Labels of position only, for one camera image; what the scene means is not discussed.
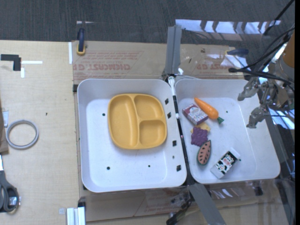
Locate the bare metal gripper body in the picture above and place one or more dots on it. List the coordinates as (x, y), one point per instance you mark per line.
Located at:
(272, 91)

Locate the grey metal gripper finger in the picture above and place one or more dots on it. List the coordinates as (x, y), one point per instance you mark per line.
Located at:
(246, 90)
(256, 117)

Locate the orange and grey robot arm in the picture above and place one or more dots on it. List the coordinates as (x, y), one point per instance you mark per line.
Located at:
(289, 53)

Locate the white plastic tray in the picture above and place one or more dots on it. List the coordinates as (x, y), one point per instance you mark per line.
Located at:
(236, 135)
(98, 163)

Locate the orange toy carrot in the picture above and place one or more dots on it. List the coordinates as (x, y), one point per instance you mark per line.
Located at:
(207, 109)

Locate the yellow toy cheese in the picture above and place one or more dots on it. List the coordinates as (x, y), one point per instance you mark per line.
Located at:
(204, 126)

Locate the white cow print milk carton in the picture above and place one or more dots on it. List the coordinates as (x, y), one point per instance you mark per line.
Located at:
(225, 164)

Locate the small pink carton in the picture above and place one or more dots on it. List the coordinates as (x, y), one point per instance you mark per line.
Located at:
(195, 114)

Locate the purple toy grapes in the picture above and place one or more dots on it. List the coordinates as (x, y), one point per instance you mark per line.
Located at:
(199, 137)

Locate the toy watermelon slice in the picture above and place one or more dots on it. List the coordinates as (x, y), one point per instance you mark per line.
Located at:
(204, 154)

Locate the thin black and white rod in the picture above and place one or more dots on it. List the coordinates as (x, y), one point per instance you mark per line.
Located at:
(178, 116)

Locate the yellow divided plate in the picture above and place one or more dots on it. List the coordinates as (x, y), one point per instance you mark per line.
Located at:
(124, 121)

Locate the brown cardboard board red print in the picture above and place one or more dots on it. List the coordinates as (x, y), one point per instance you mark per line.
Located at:
(112, 62)

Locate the white tape roll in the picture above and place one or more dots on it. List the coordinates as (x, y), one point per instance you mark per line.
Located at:
(9, 138)

